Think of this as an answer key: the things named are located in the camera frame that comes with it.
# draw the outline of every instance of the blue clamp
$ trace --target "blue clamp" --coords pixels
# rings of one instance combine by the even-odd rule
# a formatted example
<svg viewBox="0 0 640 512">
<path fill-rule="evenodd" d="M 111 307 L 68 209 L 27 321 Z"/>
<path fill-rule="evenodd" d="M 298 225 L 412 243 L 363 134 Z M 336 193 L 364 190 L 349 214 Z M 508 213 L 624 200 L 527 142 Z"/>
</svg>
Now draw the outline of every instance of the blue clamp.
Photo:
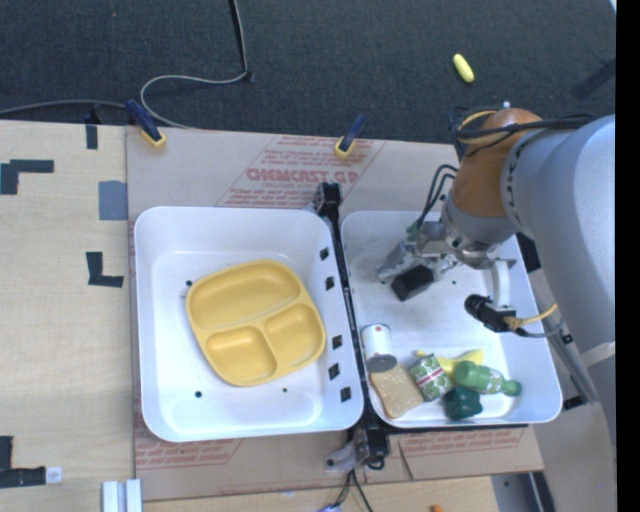
<svg viewBox="0 0 640 512">
<path fill-rule="evenodd" d="M 159 148 L 167 141 L 167 138 L 160 130 L 158 130 L 156 123 L 146 109 L 138 105 L 133 100 L 127 101 L 125 103 L 125 108 L 129 115 L 133 117 L 136 123 L 138 123 L 140 128 L 142 128 L 140 133 L 149 144 L 153 147 Z"/>
<path fill-rule="evenodd" d="M 356 117 L 347 134 L 340 137 L 333 148 L 333 152 L 337 157 L 346 158 L 349 156 L 349 153 L 351 153 L 353 149 L 353 143 L 363 132 L 366 122 L 367 119 L 364 117 L 364 114 L 359 114 L 358 117 Z"/>
</svg>

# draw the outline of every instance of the soda can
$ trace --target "soda can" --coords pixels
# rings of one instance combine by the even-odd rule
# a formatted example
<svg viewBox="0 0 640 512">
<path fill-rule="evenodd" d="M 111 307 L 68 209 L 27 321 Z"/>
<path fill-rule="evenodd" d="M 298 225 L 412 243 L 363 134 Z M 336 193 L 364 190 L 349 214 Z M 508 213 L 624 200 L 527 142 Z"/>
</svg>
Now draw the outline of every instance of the soda can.
<svg viewBox="0 0 640 512">
<path fill-rule="evenodd" d="M 417 361 L 409 368 L 409 373 L 427 402 L 435 400 L 453 388 L 451 379 L 444 373 L 442 366 L 433 354 Z"/>
<path fill-rule="evenodd" d="M 391 370 L 398 360 L 391 349 L 391 329 L 384 324 L 373 324 L 362 329 L 360 340 L 364 348 L 367 370 L 380 373 Z"/>
</svg>

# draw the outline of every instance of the wooden surface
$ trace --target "wooden surface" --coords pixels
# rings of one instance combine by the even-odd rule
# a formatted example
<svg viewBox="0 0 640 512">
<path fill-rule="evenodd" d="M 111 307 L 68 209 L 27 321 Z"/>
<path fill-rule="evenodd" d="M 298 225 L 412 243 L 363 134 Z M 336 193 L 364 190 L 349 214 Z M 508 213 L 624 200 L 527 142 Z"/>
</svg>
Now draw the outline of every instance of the wooden surface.
<svg viewBox="0 0 640 512">
<path fill-rule="evenodd" d="M 124 129 L 0 122 L 0 162 L 46 159 L 0 195 L 0 435 L 13 467 L 60 466 L 60 484 L 0 490 L 0 510 L 93 511 L 103 481 L 134 477 L 126 221 L 98 214 L 98 183 L 126 181 Z M 122 288 L 89 286 L 86 252 Z M 320 510 L 338 489 L 146 503 L 146 511 Z M 369 485 L 382 510 L 494 512 L 489 477 Z M 355 489 L 344 512 L 364 510 Z"/>
</svg>

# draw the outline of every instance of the green can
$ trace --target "green can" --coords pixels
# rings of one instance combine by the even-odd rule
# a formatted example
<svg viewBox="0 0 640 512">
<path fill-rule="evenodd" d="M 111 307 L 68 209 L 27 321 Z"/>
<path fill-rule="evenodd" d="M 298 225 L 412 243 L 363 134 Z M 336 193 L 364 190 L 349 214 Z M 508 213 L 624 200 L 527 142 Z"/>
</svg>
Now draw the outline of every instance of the green can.
<svg viewBox="0 0 640 512">
<path fill-rule="evenodd" d="M 417 361 L 409 368 L 409 373 L 427 402 L 435 400 L 453 388 L 451 379 L 444 373 L 442 366 L 433 354 Z"/>
</svg>

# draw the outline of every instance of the white tray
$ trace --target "white tray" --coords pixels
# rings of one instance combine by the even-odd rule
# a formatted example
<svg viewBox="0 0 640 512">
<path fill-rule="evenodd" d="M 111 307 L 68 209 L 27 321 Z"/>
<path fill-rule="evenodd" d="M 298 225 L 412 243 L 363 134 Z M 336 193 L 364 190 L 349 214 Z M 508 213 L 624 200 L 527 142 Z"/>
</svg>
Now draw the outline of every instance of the white tray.
<svg viewBox="0 0 640 512">
<path fill-rule="evenodd" d="M 134 244 L 142 413 L 155 435 L 174 442 L 244 438 L 344 430 L 358 421 L 364 400 L 353 340 L 331 233 L 317 215 L 157 207 L 136 221 Z M 214 373 L 192 334 L 187 282 L 261 258 L 298 274 L 327 345 L 292 374 L 235 387 Z"/>
<path fill-rule="evenodd" d="M 517 398 L 503 394 L 485 395 L 483 412 L 464 421 L 452 421 L 444 414 L 441 400 L 424 403 L 397 419 L 384 412 L 379 396 L 371 388 L 377 414 L 398 428 L 459 427 L 543 423 L 555 418 L 562 407 L 562 393 L 546 338 L 522 338 L 512 333 L 496 334 L 472 318 L 464 309 L 466 297 L 477 293 L 493 295 L 489 271 L 456 267 L 442 281 L 401 302 L 390 287 L 377 278 L 377 269 L 405 236 L 405 229 L 419 212 L 360 211 L 345 218 L 341 232 L 349 281 L 359 327 L 382 323 L 390 327 L 393 353 L 410 365 L 415 351 L 456 357 L 466 350 L 482 348 L 483 364 L 519 380 L 523 392 Z M 522 256 L 515 237 L 500 249 L 499 257 L 517 260 L 509 271 L 511 304 L 520 317 L 538 314 Z M 527 326 L 542 332 L 542 325 Z"/>
</svg>

